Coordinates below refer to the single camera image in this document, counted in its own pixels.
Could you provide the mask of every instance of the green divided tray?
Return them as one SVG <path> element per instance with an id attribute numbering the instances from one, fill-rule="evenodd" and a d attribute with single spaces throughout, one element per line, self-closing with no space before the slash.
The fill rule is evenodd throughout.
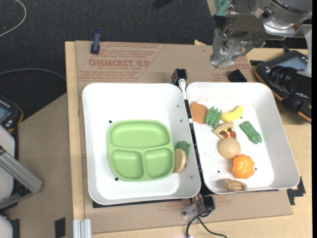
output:
<path id="1" fill-rule="evenodd" d="M 156 120 L 123 120 L 108 133 L 112 170 L 123 180 L 162 179 L 175 165 L 174 146 L 169 129 Z"/>

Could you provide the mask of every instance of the orange pumpkin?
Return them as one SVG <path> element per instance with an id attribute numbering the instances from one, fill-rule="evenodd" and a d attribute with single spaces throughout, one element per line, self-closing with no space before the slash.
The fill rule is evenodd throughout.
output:
<path id="1" fill-rule="evenodd" d="M 245 154 L 240 154 L 233 159 L 232 171 L 237 178 L 246 179 L 254 174 L 255 163 L 252 158 Z"/>

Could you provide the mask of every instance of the toy banana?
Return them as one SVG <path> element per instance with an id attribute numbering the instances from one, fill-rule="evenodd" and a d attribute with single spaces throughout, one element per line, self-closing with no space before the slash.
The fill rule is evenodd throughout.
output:
<path id="1" fill-rule="evenodd" d="M 243 114 L 244 107 L 242 105 L 236 107 L 232 112 L 226 112 L 221 115 L 221 120 L 223 121 L 233 121 L 240 118 Z"/>

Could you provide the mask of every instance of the white tray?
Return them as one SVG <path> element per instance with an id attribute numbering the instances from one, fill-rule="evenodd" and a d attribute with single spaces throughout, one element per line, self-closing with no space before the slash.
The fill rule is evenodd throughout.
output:
<path id="1" fill-rule="evenodd" d="M 247 191 L 295 187 L 299 173 L 289 146 L 271 90 L 261 83 L 191 83 L 186 89 L 189 103 L 193 101 L 208 109 L 230 112 L 244 106 L 242 119 L 233 121 L 241 153 L 254 160 L 256 171 L 248 179 L 236 179 L 231 171 L 232 161 L 220 156 L 217 145 L 220 138 L 207 124 L 194 122 L 194 131 L 203 171 L 204 182 L 214 193 L 229 193 L 221 180 L 231 178 L 247 184 Z M 262 143 L 254 144 L 240 128 L 250 121 L 262 136 Z"/>
<path id="2" fill-rule="evenodd" d="M 190 198 L 201 180 L 183 95 L 172 84 L 92 83 L 82 94 L 87 147 L 88 190 L 101 205 Z M 116 180 L 107 150 L 114 122 L 153 119 L 164 123 L 178 141 L 191 144 L 187 167 L 181 173 L 153 181 Z"/>

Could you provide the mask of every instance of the toy pizza slice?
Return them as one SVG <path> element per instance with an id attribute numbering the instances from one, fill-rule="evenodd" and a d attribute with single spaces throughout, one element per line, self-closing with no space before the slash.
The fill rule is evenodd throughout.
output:
<path id="1" fill-rule="evenodd" d="M 213 130 L 213 133 L 216 134 L 221 139 L 224 139 L 227 137 L 232 137 L 232 138 L 237 137 L 232 121 L 228 121 L 228 122 L 220 124 L 216 129 Z"/>

